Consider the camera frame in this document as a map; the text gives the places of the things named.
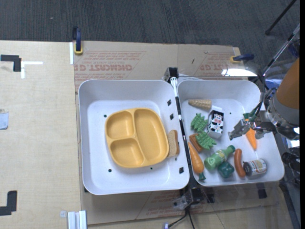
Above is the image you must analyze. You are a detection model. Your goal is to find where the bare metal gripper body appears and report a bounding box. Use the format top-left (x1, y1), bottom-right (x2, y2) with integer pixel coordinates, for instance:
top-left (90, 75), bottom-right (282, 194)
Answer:
top-left (255, 104), bottom-right (300, 140)

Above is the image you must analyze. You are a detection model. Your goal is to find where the small orange carrot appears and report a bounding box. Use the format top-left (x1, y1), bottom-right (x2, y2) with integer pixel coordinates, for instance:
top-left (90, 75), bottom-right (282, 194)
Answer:
top-left (245, 120), bottom-right (258, 151)

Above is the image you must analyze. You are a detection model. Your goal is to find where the white cow print milk carton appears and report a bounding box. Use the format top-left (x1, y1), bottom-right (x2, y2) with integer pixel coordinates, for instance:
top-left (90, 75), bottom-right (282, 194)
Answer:
top-left (206, 105), bottom-right (225, 139)

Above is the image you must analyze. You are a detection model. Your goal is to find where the orange sausage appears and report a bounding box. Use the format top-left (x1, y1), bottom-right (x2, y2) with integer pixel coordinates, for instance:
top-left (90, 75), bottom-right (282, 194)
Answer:
top-left (234, 148), bottom-right (247, 178)

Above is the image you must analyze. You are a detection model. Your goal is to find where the green leafy vegetable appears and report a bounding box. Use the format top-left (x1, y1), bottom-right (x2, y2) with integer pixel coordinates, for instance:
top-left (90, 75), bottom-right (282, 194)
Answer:
top-left (190, 113), bottom-right (208, 132)
top-left (194, 130), bottom-right (217, 151)

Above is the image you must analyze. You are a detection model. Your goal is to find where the light green bottle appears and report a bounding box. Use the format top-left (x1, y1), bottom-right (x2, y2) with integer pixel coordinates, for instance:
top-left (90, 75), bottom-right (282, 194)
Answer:
top-left (203, 145), bottom-right (236, 171)

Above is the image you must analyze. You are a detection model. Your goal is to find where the white plastic tray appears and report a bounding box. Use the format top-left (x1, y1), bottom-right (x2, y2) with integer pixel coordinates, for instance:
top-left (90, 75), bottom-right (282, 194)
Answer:
top-left (78, 79), bottom-right (191, 196)
top-left (177, 79), bottom-right (285, 188)

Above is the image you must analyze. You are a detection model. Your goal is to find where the small labelled can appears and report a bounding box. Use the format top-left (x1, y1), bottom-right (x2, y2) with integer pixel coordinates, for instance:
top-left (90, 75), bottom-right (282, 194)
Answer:
top-left (243, 158), bottom-right (268, 177)

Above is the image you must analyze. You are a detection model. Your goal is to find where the dark green can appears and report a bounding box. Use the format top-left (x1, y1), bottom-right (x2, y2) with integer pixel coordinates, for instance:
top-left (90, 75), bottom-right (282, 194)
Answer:
top-left (217, 161), bottom-right (235, 179)

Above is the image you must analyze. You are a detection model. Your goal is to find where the beige waffle cone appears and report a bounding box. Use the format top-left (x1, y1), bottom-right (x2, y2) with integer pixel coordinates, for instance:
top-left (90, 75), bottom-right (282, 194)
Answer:
top-left (188, 99), bottom-right (213, 110)

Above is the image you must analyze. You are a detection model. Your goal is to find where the orange brown biscuit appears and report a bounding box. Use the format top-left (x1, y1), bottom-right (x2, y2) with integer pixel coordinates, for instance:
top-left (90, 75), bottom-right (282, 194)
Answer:
top-left (189, 133), bottom-right (203, 153)

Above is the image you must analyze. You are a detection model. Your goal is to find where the orange carrot with green top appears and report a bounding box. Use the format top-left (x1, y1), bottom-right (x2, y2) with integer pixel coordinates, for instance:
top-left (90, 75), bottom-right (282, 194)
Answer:
top-left (187, 142), bottom-right (207, 182)

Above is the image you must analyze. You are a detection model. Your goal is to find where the brown bread slice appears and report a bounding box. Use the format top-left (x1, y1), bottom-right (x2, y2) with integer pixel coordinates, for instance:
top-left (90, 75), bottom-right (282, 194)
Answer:
top-left (166, 129), bottom-right (180, 158)

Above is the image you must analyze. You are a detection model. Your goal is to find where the thin black and white rod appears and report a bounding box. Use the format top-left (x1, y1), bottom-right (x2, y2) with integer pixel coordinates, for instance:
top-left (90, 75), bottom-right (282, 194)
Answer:
top-left (170, 76), bottom-right (192, 188)

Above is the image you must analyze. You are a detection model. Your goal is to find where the yellow divided plate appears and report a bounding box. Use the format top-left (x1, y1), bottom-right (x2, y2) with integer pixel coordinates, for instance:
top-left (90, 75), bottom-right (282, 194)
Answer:
top-left (104, 107), bottom-right (170, 169)

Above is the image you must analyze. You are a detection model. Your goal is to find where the brown cardboard board red print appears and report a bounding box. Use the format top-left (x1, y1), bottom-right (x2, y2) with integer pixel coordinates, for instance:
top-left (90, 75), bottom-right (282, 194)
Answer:
top-left (73, 41), bottom-right (288, 226)

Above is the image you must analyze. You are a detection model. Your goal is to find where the black cylinder on white bracket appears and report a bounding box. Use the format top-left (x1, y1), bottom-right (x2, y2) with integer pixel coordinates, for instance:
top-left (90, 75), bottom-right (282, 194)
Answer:
top-left (281, 151), bottom-right (300, 170)

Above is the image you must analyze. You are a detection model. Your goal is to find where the black block with thin wires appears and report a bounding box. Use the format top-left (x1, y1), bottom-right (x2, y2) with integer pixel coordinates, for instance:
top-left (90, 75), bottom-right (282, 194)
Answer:
top-left (164, 67), bottom-right (180, 82)
top-left (173, 187), bottom-right (215, 210)

